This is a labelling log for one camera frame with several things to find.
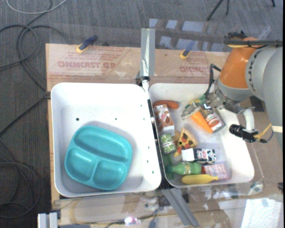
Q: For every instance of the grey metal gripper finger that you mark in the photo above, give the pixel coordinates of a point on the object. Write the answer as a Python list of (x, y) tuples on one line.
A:
[(188, 114), (192, 104)]

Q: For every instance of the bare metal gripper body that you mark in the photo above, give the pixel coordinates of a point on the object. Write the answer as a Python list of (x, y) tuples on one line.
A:
[(216, 100)]

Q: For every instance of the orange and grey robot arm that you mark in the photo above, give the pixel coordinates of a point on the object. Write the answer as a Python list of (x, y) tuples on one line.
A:
[(263, 75)]

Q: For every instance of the orange carrot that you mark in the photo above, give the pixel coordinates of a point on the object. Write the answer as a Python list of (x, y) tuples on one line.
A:
[(200, 122)]

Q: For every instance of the red and white can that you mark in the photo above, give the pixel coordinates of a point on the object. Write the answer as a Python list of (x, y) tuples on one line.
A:
[(215, 122)]

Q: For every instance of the orange sausage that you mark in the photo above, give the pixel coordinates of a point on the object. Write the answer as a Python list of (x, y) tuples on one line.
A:
[(167, 104)]

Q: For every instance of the brown and white carton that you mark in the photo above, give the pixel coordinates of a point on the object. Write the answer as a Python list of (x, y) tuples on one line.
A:
[(164, 117)]

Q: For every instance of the pizza slice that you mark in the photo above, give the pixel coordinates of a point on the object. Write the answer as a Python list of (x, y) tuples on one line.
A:
[(186, 140)]

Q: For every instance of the green and white can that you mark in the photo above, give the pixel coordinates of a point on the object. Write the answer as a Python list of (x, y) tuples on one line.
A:
[(167, 144)]

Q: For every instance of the black and white carton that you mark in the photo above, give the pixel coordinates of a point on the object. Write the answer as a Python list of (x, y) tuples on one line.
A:
[(199, 154)]

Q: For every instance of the small green bottle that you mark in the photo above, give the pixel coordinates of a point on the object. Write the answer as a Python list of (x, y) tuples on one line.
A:
[(167, 160)]

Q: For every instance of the green plastic bottle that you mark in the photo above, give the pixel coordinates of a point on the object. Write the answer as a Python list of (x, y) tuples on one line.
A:
[(185, 168)]

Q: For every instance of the white plastic tray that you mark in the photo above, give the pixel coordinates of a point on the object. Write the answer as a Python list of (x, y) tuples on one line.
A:
[(104, 103), (232, 155)]

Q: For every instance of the red and white packet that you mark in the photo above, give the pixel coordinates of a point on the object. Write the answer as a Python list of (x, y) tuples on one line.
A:
[(215, 171)]

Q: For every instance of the yellow banana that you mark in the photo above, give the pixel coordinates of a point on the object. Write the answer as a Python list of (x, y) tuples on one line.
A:
[(199, 179)]

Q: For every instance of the blue divided plate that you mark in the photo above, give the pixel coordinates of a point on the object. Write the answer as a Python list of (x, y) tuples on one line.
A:
[(97, 155)]

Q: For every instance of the brown cardboard board red print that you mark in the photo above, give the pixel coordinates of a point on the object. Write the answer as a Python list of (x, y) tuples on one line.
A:
[(90, 63)]

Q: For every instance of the black cylinder on white bracket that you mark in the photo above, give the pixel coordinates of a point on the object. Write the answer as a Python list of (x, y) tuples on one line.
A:
[(245, 129)]

